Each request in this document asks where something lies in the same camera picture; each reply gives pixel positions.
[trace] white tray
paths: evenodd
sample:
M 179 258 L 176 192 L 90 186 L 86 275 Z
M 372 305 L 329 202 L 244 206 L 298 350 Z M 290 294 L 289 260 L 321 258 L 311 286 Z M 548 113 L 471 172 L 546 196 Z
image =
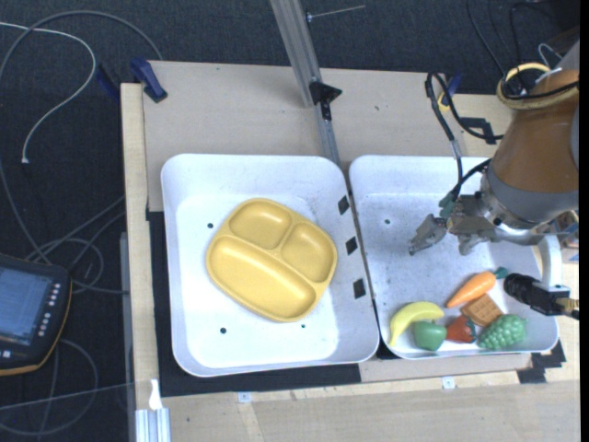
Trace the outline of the white tray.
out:
M 182 154 L 162 169 L 172 348 L 184 370 L 214 377 L 278 368 L 357 363 L 370 358 L 379 333 L 341 170 L 322 157 Z M 265 319 L 210 279 L 205 253 L 216 227 L 239 204 L 268 198 L 323 228 L 338 249 L 326 293 L 303 320 Z M 362 280 L 366 294 L 354 295 Z
M 464 171 L 480 163 L 482 158 L 464 158 Z M 510 273 L 541 277 L 532 248 L 509 242 L 482 243 L 468 256 L 458 252 L 458 240 L 447 234 L 438 244 L 409 255 L 409 241 L 423 219 L 439 213 L 438 202 L 456 184 L 456 162 L 451 157 L 358 157 L 350 168 L 354 204 L 380 332 L 385 343 L 390 340 L 389 322 L 405 304 L 432 301 L 445 310 L 446 324 L 459 315 L 459 308 L 444 308 L 445 302 L 461 283 L 474 273 L 494 271 L 502 266 Z M 463 193 L 479 187 L 480 176 L 473 176 Z M 527 319 L 527 338 L 520 344 L 500 352 L 481 349 L 473 344 L 444 342 L 437 352 L 415 346 L 412 333 L 404 332 L 394 354 L 409 359 L 436 358 L 456 355 L 543 352 L 558 340 L 557 322 L 507 296 L 502 280 L 489 295 L 503 312 Z

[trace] brown waffle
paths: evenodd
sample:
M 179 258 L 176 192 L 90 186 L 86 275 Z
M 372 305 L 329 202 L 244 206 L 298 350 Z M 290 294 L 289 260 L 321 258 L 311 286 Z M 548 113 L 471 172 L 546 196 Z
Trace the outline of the brown waffle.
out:
M 489 295 L 470 301 L 460 311 L 469 316 L 475 324 L 483 327 L 489 326 L 503 314 Z

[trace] screen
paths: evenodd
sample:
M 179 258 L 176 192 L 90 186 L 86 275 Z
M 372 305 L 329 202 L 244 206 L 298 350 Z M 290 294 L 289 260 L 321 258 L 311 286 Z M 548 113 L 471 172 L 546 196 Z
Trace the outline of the screen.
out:
M 29 345 L 52 279 L 0 267 L 0 339 Z

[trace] yellow plate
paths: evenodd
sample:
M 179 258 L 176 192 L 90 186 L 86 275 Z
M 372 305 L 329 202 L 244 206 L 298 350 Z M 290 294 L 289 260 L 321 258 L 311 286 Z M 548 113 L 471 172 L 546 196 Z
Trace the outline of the yellow plate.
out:
M 320 227 L 271 200 L 239 205 L 214 235 L 206 268 L 244 307 L 282 322 L 315 307 L 335 272 L 338 252 Z

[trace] toy food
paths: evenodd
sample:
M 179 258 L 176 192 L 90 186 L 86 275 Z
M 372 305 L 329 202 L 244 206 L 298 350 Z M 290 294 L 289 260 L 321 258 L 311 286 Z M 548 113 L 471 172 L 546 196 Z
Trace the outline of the toy food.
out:
M 458 289 L 446 306 L 453 308 L 482 297 L 495 286 L 497 278 L 505 278 L 505 276 L 507 276 L 507 270 L 503 267 L 499 267 L 495 272 L 485 271 L 477 273 Z
M 487 294 L 474 301 L 470 301 L 460 309 L 460 312 L 465 316 L 469 316 L 475 324 L 482 327 L 489 326 L 489 324 L 503 314 L 497 304 Z
M 415 344 L 421 349 L 436 351 L 444 342 L 447 330 L 444 326 L 420 320 L 413 324 Z
M 391 347 L 397 338 L 416 320 L 438 320 L 444 316 L 442 309 L 429 301 L 415 301 L 401 308 L 390 320 Z
M 475 323 L 469 316 L 458 316 L 446 327 L 445 339 L 454 343 L 474 343 L 477 340 Z
M 520 343 L 525 337 L 525 320 L 515 314 L 504 314 L 482 332 L 479 346 L 498 350 Z

